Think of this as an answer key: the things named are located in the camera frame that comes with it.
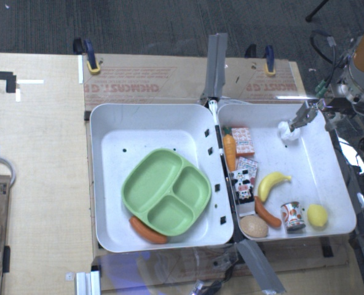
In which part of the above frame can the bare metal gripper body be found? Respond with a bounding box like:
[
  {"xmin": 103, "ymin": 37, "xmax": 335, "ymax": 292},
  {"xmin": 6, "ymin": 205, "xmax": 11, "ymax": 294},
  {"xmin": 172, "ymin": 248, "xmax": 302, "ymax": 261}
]
[{"xmin": 318, "ymin": 82, "xmax": 364, "ymax": 118}]

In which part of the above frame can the white lump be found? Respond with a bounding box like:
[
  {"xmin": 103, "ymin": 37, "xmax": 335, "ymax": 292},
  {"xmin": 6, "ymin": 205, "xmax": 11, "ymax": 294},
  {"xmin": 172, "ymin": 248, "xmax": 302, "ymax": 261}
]
[{"xmin": 277, "ymin": 120, "xmax": 301, "ymax": 142}]

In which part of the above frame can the white plastic tray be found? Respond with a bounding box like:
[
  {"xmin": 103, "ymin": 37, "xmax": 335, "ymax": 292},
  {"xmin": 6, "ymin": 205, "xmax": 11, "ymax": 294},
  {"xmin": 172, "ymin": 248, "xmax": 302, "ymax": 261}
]
[
  {"xmin": 216, "ymin": 103, "xmax": 358, "ymax": 243},
  {"xmin": 89, "ymin": 103, "xmax": 235, "ymax": 254}
]

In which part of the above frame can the orange patterned carton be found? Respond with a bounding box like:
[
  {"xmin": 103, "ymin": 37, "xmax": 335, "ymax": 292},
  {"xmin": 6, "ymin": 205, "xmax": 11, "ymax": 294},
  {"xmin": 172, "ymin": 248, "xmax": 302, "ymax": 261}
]
[{"xmin": 231, "ymin": 127, "xmax": 256, "ymax": 158}]

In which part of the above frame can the white and pink carton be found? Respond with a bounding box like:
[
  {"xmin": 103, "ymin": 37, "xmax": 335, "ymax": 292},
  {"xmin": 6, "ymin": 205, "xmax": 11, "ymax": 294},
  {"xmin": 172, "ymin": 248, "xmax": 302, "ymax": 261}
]
[{"xmin": 235, "ymin": 156, "xmax": 259, "ymax": 184}]

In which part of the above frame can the orange carrot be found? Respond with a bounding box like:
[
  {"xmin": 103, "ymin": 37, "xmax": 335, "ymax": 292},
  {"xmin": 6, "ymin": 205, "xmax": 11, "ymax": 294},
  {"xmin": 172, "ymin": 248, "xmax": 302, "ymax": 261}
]
[{"xmin": 222, "ymin": 125, "xmax": 238, "ymax": 173}]

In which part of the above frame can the yellow banana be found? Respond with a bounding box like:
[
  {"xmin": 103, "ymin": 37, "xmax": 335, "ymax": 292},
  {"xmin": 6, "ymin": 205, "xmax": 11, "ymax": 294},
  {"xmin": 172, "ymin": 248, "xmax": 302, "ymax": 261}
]
[{"xmin": 257, "ymin": 171, "xmax": 293, "ymax": 203}]

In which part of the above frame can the cow print carton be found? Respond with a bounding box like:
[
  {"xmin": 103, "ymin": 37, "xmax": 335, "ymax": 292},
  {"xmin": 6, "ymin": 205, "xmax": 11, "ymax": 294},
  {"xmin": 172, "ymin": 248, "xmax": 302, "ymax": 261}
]
[{"xmin": 229, "ymin": 168, "xmax": 257, "ymax": 218}]

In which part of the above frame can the yellow lemon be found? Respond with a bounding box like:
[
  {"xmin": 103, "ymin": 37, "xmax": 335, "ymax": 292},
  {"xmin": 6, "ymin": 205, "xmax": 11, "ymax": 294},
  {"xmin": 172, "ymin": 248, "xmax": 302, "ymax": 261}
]
[{"xmin": 306, "ymin": 203, "xmax": 329, "ymax": 229}]

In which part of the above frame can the black tripod leg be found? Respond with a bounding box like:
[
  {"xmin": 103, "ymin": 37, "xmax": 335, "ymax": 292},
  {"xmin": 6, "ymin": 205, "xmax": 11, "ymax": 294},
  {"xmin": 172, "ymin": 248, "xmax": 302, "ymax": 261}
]
[{"xmin": 304, "ymin": 0, "xmax": 349, "ymax": 23}]

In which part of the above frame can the small orange print can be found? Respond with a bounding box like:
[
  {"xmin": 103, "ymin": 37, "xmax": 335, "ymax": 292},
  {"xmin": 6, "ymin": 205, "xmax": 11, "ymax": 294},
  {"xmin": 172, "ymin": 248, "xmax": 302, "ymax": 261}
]
[{"xmin": 280, "ymin": 201, "xmax": 307, "ymax": 234}]

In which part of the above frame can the orange sausage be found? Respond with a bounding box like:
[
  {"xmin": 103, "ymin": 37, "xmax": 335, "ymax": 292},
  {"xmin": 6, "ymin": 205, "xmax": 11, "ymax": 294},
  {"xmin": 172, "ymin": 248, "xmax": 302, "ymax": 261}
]
[
  {"xmin": 129, "ymin": 216, "xmax": 170, "ymax": 245},
  {"xmin": 253, "ymin": 195, "xmax": 283, "ymax": 229}
]

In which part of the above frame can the tan bread roll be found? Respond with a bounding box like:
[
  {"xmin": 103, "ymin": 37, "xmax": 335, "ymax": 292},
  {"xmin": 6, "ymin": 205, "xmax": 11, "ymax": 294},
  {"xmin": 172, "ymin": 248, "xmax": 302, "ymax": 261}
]
[{"xmin": 239, "ymin": 214, "xmax": 269, "ymax": 239}]

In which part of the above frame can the brown cardboard board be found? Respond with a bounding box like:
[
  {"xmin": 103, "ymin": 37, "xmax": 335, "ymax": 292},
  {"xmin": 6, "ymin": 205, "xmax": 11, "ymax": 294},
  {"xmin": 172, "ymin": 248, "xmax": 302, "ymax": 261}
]
[{"xmin": 82, "ymin": 53, "xmax": 350, "ymax": 291}]

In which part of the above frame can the green divided plate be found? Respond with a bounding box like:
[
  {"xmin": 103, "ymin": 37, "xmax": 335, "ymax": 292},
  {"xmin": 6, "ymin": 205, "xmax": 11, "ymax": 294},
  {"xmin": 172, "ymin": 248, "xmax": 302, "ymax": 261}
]
[{"xmin": 121, "ymin": 147, "xmax": 213, "ymax": 237}]

